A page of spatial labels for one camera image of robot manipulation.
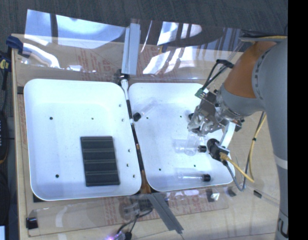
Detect black block with thin wires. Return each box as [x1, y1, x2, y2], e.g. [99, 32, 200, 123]
[128, 195, 154, 213]

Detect black ribbed rectangular pad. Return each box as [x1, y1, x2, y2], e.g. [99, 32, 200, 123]
[80, 135, 121, 188]

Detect white plastic tray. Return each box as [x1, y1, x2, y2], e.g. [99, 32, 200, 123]
[23, 78, 142, 202]
[128, 82, 236, 193]

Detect brown cardboard board red print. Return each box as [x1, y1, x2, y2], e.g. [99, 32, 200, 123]
[13, 42, 246, 237]

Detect clear plastic bottle black cap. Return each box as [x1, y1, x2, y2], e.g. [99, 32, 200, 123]
[175, 168, 212, 184]
[173, 138, 208, 157]
[184, 125, 204, 157]
[132, 97, 157, 123]

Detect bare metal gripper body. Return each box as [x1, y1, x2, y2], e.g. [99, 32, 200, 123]
[199, 90, 245, 133]

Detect thin black and white rod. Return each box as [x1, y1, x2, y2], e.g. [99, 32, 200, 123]
[120, 78, 152, 195]

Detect black cylinder on white bracket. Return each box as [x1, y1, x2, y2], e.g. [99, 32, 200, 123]
[206, 120, 242, 163]

